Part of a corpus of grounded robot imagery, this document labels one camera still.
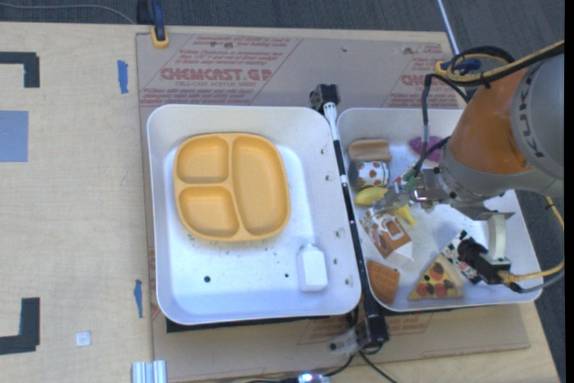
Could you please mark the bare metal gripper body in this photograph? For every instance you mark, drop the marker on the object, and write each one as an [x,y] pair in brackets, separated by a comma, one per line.
[432,186]

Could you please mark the white plastic bottle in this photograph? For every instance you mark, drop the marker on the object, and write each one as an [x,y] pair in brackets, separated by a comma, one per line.
[311,269]

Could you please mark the white carton black spots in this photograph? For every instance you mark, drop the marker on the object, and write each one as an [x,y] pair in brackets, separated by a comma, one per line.
[453,253]

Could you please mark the white plastic tray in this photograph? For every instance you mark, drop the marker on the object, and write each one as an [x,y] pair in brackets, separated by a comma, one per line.
[430,237]
[251,273]

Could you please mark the purple grapes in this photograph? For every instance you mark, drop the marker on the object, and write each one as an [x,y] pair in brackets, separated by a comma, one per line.
[423,145]

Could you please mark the orange divided plate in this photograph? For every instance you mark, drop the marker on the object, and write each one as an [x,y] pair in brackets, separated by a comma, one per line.
[258,188]

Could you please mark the brown cardboard board red print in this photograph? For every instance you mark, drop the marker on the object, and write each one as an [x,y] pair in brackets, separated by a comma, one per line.
[287,67]

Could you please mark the yellow banana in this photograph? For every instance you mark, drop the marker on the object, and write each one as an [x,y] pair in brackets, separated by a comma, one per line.
[368,195]

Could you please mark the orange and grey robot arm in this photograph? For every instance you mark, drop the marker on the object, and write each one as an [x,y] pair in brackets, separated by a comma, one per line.
[502,134]

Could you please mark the thin black and white rod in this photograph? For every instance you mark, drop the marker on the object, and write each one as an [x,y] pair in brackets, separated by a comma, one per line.
[344,179]

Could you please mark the brown waffle biscuit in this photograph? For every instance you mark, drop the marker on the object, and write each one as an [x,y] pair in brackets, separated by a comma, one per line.
[383,281]

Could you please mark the gingerbread house print carton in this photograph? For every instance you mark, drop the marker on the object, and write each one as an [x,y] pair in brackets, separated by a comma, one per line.
[389,237]

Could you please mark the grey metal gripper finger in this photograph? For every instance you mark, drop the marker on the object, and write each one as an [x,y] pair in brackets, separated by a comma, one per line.
[389,204]
[400,192]

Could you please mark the yellow pizza slice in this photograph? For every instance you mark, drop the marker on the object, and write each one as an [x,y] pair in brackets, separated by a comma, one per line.
[437,282]

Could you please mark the white can strawberry print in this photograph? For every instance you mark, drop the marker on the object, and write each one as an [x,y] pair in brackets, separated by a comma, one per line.
[372,174]

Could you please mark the brown bread bun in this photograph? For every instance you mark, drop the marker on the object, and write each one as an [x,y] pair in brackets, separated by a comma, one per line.
[368,149]

